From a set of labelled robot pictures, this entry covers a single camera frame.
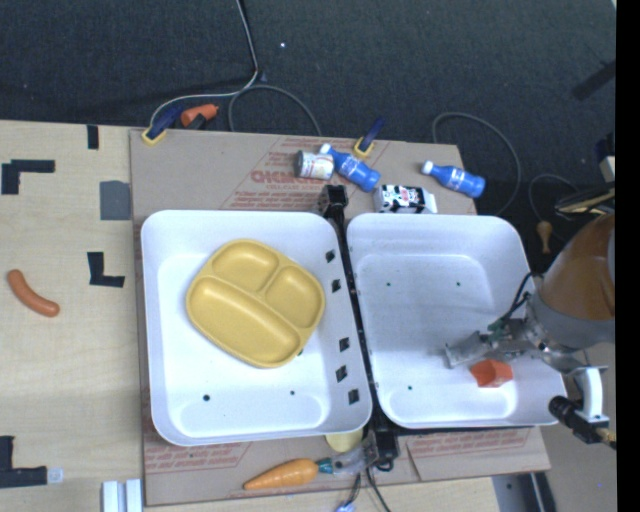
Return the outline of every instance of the white tray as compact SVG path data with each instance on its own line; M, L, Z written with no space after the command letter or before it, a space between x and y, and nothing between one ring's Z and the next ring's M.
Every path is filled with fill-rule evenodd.
M301 355L279 368L234 358L187 316L192 279L219 247L239 238L277 249L324 287L318 327ZM371 396L338 240L326 220L297 212L162 211L144 222L141 242L151 412L167 441L191 446L325 435L367 422Z
M558 372L529 356L514 379L479 388L444 346L510 307L529 271L518 233L497 217L364 214L347 230L377 395L411 429L552 424Z

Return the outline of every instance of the white bottle cap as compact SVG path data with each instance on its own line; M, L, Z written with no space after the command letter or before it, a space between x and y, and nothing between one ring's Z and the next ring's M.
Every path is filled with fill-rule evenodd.
M433 169L433 162L431 160L427 160L424 165L422 166L422 169L420 170L420 172L422 174L431 174L431 169Z

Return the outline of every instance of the black floor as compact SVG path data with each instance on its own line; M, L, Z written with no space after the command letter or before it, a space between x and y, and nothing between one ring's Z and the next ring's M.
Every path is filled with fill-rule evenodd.
M450 117L435 137L486 178L479 212L513 223L534 270L586 222L553 206L603 181L597 146L615 134L616 113L611 0L5 2L0 118L146 126L177 96L236 91L254 71L238 5L257 83L295 95L323 135L358 137L383 117L380 138L433 142L448 112L494 127ZM230 98L213 101L224 113ZM295 102L265 90L237 99L233 124L316 131ZM226 114L209 129L228 130ZM551 255L539 216L558 235Z

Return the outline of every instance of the hole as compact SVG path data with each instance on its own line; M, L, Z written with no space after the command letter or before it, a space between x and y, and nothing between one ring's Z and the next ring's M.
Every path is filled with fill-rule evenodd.
M349 405L353 405L360 400L360 392L357 389L349 391Z
M343 366L341 366L340 368L338 368L336 370L336 380L338 382L343 381L346 376L347 376L347 367L346 367L346 365L343 365Z

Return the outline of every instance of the toy carrot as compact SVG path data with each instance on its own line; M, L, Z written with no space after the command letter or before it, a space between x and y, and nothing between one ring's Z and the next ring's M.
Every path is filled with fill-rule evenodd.
M304 485L318 474L318 464L311 459L294 459L258 475L244 484L247 491Z

